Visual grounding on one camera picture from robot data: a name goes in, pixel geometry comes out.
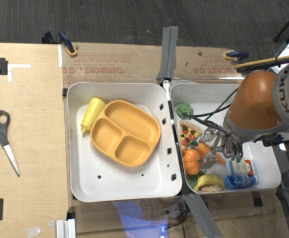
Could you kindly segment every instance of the scissors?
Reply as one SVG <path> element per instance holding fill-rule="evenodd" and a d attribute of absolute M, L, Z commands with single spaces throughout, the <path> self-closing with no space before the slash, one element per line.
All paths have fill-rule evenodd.
<path fill-rule="evenodd" d="M 6 121 L 0 122 L 0 144 L 4 148 L 17 176 L 20 177 L 19 169 L 17 168 L 16 161 L 15 161 L 12 149 L 10 147 L 10 143 L 7 139 L 7 127 L 10 123 L 10 115 L 8 112 L 0 110 L 0 117 L 1 116 L 6 117 Z"/>

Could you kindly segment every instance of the mustard bottle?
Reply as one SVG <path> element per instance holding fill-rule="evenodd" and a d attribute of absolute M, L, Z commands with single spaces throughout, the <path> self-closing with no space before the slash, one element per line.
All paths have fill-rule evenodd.
<path fill-rule="evenodd" d="M 101 110 L 104 109 L 105 103 L 98 98 L 92 98 L 88 104 L 84 118 L 80 124 L 81 132 L 84 134 L 85 131 L 90 131 L 94 121 L 100 114 Z"/>

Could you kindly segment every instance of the toy pizza slice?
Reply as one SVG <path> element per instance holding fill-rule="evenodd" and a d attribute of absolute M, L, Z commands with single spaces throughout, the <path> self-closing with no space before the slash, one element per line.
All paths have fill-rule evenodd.
<path fill-rule="evenodd" d="M 191 142 L 199 137 L 203 131 L 191 122 L 179 121 L 180 149 L 183 150 L 190 146 Z"/>

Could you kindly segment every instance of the yellow plate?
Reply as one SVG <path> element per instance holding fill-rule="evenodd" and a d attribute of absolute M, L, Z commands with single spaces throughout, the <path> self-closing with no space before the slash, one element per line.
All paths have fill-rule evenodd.
<path fill-rule="evenodd" d="M 160 136 L 154 117 L 123 100 L 107 104 L 90 130 L 91 141 L 99 151 L 128 167 L 142 165 Z"/>

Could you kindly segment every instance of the green toy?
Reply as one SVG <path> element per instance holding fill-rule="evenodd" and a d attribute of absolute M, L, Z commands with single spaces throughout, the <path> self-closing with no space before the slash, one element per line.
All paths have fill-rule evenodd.
<path fill-rule="evenodd" d="M 188 115 L 193 115 L 193 109 L 188 103 L 178 104 L 175 112 L 181 119 L 188 119 L 187 117 L 184 117 L 182 115 L 182 113 L 187 113 Z"/>

